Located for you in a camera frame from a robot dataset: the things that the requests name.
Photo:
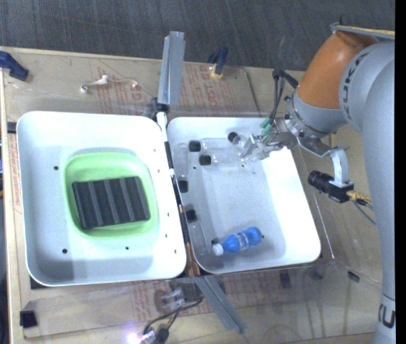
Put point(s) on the green divided plate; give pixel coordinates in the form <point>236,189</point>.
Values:
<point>81,163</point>

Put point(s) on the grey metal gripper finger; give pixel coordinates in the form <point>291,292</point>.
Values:
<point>248,146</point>
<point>264,155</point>

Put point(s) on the white plastic tray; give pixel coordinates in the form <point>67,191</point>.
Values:
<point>281,210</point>
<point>45,192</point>

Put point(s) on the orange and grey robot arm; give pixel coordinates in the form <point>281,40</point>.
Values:
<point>367,95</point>

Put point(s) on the clear plastic bottle black cap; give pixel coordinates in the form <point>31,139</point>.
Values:
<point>183,186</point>
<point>191,215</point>
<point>206,160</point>
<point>195,145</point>
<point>233,137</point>

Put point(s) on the blue bottle with white cap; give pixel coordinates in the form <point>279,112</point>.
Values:
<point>240,241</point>

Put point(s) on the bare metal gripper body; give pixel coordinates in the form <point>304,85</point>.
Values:
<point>284,139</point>

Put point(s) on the black ribbed rectangular block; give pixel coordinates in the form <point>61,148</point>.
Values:
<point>111,203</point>

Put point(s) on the black cylinder on white bracket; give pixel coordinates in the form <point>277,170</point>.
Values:
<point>326,183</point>

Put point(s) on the brown cardboard board red print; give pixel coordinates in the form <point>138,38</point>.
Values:
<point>224,84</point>

